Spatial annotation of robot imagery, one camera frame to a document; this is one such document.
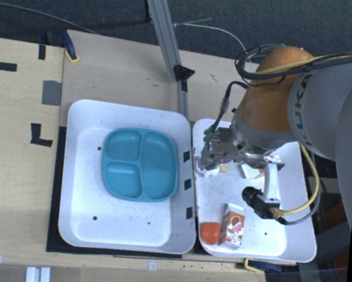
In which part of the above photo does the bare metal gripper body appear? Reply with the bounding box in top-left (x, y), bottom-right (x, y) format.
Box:
top-left (206, 125), bottom-right (278, 172)

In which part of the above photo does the white crumpled packet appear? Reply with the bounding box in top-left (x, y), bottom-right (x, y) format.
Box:
top-left (195, 166), bottom-right (221, 179)

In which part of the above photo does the white packet with red print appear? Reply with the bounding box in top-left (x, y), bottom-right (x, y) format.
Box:
top-left (262, 152), bottom-right (283, 165)

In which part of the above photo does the blue divided plate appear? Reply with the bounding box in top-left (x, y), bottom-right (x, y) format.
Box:
top-left (97, 124), bottom-right (184, 207)

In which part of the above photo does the brown and white carton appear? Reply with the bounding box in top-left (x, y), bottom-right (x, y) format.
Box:
top-left (217, 202), bottom-right (248, 249)

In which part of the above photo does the orange tomato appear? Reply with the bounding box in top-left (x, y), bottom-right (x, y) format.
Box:
top-left (198, 220), bottom-right (222, 246)

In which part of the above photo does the white plastic tray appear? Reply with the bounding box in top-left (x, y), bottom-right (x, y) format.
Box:
top-left (178, 116), bottom-right (330, 268)
top-left (54, 96), bottom-right (210, 260)

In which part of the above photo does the pale wood board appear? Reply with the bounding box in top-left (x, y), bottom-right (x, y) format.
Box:
top-left (44, 29), bottom-right (321, 276)

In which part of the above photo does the black cylinder on white bracket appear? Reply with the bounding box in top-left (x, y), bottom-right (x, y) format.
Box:
top-left (239, 159), bottom-right (286, 222)

